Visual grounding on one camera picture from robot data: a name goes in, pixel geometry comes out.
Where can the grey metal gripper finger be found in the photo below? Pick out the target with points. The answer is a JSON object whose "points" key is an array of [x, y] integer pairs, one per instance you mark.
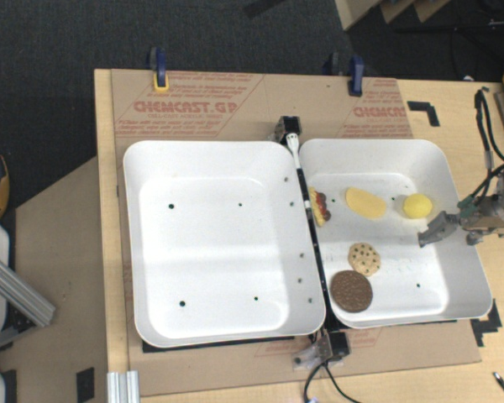
{"points": [[439, 227], [475, 238]]}

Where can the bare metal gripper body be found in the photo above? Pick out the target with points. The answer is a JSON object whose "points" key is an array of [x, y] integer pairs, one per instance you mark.
{"points": [[487, 218]]}

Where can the yellow toy lemon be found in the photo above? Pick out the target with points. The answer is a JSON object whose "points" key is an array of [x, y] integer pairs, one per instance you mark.
{"points": [[418, 206]]}

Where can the white plastic tray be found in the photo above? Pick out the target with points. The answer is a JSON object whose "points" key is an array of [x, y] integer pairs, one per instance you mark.
{"points": [[218, 246], [407, 267]]}

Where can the yellow toy potato chip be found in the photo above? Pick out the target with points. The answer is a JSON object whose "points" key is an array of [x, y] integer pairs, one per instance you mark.
{"points": [[365, 203]]}

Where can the beige chocolate chip cookie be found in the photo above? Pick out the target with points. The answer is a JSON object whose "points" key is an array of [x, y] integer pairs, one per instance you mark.
{"points": [[364, 259]]}

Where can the brown round biscuit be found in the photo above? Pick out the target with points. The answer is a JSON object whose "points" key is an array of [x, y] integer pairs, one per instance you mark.
{"points": [[351, 291]]}

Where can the toy hot dog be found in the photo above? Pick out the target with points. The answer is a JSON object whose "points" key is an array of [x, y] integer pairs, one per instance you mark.
{"points": [[320, 206]]}

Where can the thin black and white rod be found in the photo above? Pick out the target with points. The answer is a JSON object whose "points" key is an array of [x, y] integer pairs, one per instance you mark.
{"points": [[305, 191]]}

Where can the brown cardboard board red print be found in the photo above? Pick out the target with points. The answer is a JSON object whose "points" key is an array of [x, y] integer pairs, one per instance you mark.
{"points": [[243, 99]]}

